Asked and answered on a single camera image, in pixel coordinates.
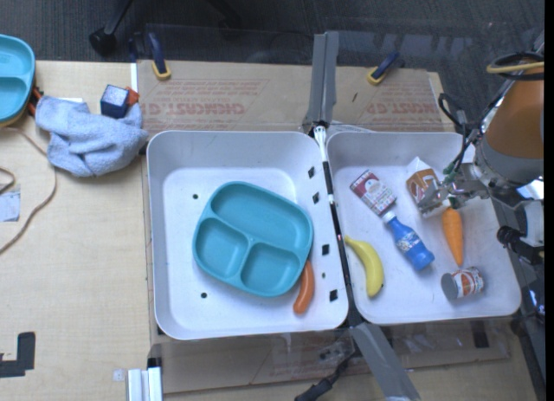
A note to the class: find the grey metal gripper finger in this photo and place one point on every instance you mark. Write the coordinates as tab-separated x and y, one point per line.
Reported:
435	195

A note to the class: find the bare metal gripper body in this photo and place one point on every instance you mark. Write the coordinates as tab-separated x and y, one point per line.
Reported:
474	185

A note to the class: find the orange and white carton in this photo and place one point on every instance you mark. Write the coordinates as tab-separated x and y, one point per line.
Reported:
419	178

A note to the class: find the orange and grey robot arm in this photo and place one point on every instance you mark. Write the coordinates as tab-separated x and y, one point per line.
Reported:
517	122

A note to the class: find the orange carrot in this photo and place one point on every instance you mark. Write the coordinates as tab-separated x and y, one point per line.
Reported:
453	230

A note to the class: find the blue bottle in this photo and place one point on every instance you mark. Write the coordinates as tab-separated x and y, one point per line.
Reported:
409	241

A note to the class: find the red and white carton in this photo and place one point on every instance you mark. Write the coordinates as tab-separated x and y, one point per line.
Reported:
373	192

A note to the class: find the orange and white can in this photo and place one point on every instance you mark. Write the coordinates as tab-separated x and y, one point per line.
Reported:
465	283

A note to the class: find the yellow banana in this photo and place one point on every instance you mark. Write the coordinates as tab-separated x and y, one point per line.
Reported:
372	265

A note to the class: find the white plastic tray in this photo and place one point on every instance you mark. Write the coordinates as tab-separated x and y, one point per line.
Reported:
415	295
182	286

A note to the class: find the orange sausage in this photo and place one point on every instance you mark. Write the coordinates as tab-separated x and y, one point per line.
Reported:
305	289

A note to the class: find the blue divided plate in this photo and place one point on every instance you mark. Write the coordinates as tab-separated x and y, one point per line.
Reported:
15	74
251	213

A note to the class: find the brown cardboard board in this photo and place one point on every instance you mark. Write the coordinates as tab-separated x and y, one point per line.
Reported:
242	100

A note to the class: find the blue cube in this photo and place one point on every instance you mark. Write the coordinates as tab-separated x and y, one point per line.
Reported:
113	101

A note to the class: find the pale blue cloth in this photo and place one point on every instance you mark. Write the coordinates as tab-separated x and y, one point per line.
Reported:
86	139

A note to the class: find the black cylinder on white bracket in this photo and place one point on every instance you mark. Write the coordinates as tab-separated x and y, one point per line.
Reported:
521	239

